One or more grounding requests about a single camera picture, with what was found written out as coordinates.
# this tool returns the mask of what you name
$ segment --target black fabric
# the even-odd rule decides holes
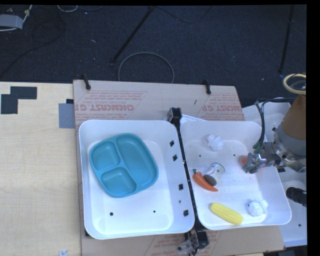
[[[295,97],[283,76],[306,73],[307,5],[33,5],[23,29],[0,32],[0,81],[88,80],[235,86],[242,107]],[[24,17],[29,5],[0,5]],[[279,73],[290,25],[282,76]],[[161,56],[171,65],[150,52]]]

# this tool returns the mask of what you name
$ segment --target toy carrot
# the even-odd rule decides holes
[[[202,188],[206,189],[206,190],[210,190],[213,192],[218,191],[218,189],[216,189],[214,186],[212,186],[209,182],[207,182],[205,180],[205,178],[202,176],[201,172],[197,172],[196,169],[193,169],[193,176],[192,178],[194,179],[194,181],[201,186]]]

